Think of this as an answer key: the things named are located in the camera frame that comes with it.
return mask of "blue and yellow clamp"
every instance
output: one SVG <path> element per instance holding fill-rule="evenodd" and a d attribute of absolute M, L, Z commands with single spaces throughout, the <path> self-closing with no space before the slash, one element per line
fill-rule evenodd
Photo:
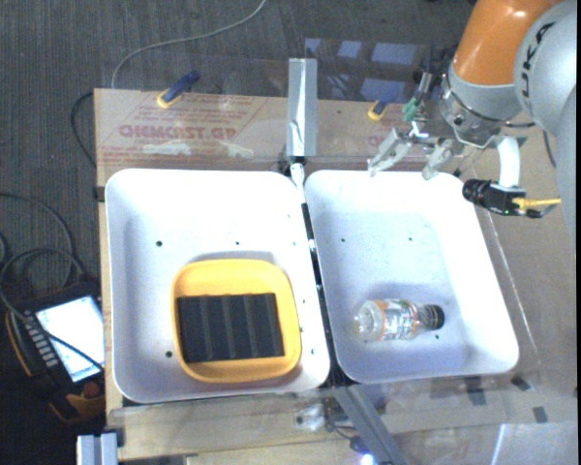
<path fill-rule="evenodd" d="M 181 93 L 189 91 L 192 86 L 200 79 L 198 71 L 191 71 L 167 90 L 162 91 L 157 95 L 157 105 L 162 109 L 169 109 L 173 104 L 178 102 L 181 98 Z"/>

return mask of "clear bottle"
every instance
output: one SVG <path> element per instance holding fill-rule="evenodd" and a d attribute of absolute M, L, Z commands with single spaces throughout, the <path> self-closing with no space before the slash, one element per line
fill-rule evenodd
<path fill-rule="evenodd" d="M 445 313 L 439 305 L 373 299 L 359 305 L 352 330 L 366 342 L 413 339 L 421 332 L 441 328 L 444 322 Z"/>

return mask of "white cable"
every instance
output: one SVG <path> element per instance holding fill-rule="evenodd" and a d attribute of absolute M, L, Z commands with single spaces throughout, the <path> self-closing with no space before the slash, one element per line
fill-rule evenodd
<path fill-rule="evenodd" d="M 201 35 L 190 36 L 187 38 L 177 38 L 176 40 L 168 40 L 167 42 L 161 42 L 161 43 L 156 43 L 153 45 L 143 46 L 142 48 L 138 48 L 136 51 L 132 51 L 129 55 L 127 55 L 125 58 L 123 58 L 123 60 L 121 60 L 119 62 L 119 64 L 116 66 L 116 69 L 114 69 L 114 72 L 112 74 L 112 81 L 110 83 L 110 87 L 112 89 L 114 89 L 114 83 L 116 82 L 116 76 L 118 75 L 118 71 L 120 70 L 121 67 L 123 67 L 125 65 L 125 63 L 129 59 L 131 59 L 135 55 L 138 55 L 139 53 L 141 53 L 143 51 L 150 50 L 151 48 L 165 47 L 166 45 L 174 45 L 176 43 L 193 42 L 195 40 L 201 40 L 202 38 L 209 38 L 211 36 L 217 35 L 217 34 L 222 33 L 224 31 L 228 31 L 229 29 L 232 29 L 233 27 L 240 26 L 241 24 L 250 20 L 256 14 L 258 14 L 260 12 L 260 9 L 262 9 L 262 7 L 264 6 L 266 1 L 267 0 L 262 0 L 260 2 L 260 4 L 257 6 L 257 8 L 251 14 L 249 14 L 247 17 L 242 18 L 241 20 L 235 22 L 234 24 L 229 24 L 228 26 L 224 26 L 224 27 L 221 27 L 219 29 L 216 29 L 215 31 L 211 31 L 210 33 L 204 33 Z"/>

